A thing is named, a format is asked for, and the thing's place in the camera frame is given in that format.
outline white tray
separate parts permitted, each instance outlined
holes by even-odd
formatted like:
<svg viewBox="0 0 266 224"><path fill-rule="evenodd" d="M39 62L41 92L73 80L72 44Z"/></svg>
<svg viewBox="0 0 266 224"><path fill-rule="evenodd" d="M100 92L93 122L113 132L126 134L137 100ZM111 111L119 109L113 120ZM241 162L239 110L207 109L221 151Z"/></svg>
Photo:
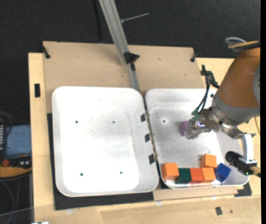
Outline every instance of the white tray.
<svg viewBox="0 0 266 224"><path fill-rule="evenodd" d="M55 177L66 196L142 193L158 185L142 95L131 88L57 88Z"/></svg>
<svg viewBox="0 0 266 224"><path fill-rule="evenodd" d="M210 89L205 108L211 105ZM223 132L201 133L197 138L188 140L181 135L179 125L192 118L191 112L199 105L205 89L152 89L145 95L151 130L157 152L159 168L166 162L174 162L179 168L199 168L200 158L205 153L217 156L217 163L224 163L225 154L234 151L242 154L238 140L232 139ZM174 180L163 180L172 189L181 189L205 185L243 185L249 177L240 173L237 168L229 166L231 172L226 180L213 181L211 184L175 184Z"/></svg>

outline toy block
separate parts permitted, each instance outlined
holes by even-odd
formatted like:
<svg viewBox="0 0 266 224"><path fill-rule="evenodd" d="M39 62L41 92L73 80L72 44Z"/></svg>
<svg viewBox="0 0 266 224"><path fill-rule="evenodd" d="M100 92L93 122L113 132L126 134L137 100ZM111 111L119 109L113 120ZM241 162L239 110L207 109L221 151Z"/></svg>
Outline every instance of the toy block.
<svg viewBox="0 0 266 224"><path fill-rule="evenodd" d="M179 129L180 129L180 133L182 136L184 136L184 133L187 131L188 129L188 124L189 124L189 121L183 121L180 126L179 126Z"/></svg>
<svg viewBox="0 0 266 224"><path fill-rule="evenodd" d="M213 154L204 154L200 159L201 168L217 168L217 157Z"/></svg>
<svg viewBox="0 0 266 224"><path fill-rule="evenodd" d="M179 177L175 179L175 184L188 184L192 181L191 172L189 168L179 168Z"/></svg>
<svg viewBox="0 0 266 224"><path fill-rule="evenodd" d="M220 163L215 170L216 179L220 182L223 182L230 174L230 171L231 169L229 167L223 163Z"/></svg>
<svg viewBox="0 0 266 224"><path fill-rule="evenodd" d="M179 177L177 163L165 163L162 166L162 176L164 180L175 180Z"/></svg>
<svg viewBox="0 0 266 224"><path fill-rule="evenodd" d="M202 168L190 168L191 179L190 184L201 183L203 179Z"/></svg>
<svg viewBox="0 0 266 224"><path fill-rule="evenodd" d="M214 168L202 168L203 183L209 183L216 179Z"/></svg>

